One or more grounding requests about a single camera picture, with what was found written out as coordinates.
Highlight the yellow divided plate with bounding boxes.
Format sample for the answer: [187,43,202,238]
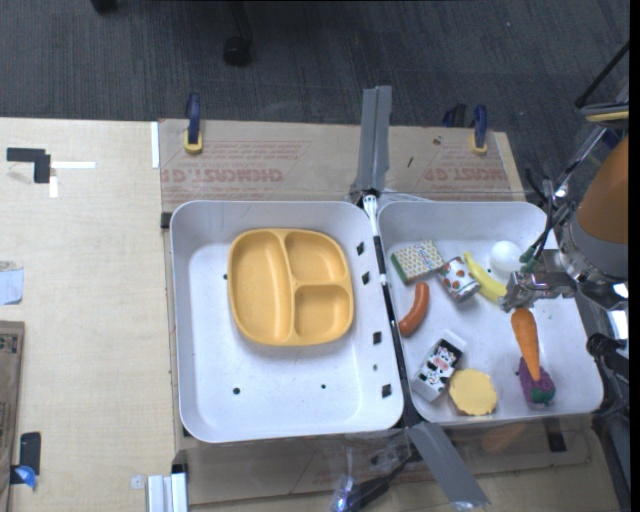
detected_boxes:
[227,228,356,347]

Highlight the white ball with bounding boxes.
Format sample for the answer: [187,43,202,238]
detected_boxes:
[489,240,523,274]

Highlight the purple grapes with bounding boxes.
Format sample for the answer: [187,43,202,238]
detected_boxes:
[516,355,557,408]

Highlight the yellow banana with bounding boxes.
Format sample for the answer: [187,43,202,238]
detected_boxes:
[462,251,508,304]

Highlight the orange red sausage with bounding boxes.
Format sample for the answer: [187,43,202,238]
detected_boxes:
[397,281,431,338]

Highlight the orange carrot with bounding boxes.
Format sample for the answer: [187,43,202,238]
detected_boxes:
[510,307,542,383]

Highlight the white cow print carton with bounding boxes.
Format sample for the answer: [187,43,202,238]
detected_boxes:
[410,328,468,403]

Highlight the yellow round biscuit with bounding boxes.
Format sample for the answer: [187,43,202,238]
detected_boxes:
[447,368,499,417]

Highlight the green patterned carton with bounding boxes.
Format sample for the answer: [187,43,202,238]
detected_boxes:
[390,239,446,286]

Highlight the black block with wires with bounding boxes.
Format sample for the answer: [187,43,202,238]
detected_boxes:
[344,457,416,507]

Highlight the black cylinder on white bracket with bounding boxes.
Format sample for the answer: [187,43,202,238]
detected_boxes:
[585,310,630,382]

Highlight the white plastic tray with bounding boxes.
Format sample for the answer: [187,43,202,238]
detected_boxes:
[169,200,405,444]
[375,200,605,427]

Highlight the brown printed cardboard piece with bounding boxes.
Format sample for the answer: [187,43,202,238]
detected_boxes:
[0,319,26,512]

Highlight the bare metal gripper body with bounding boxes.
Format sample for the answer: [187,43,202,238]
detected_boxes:
[528,234,630,312]

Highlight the brown cardboard board red print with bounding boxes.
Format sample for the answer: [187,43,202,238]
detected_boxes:
[157,118,609,506]

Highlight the white can red print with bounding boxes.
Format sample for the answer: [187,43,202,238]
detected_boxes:
[438,256,482,304]

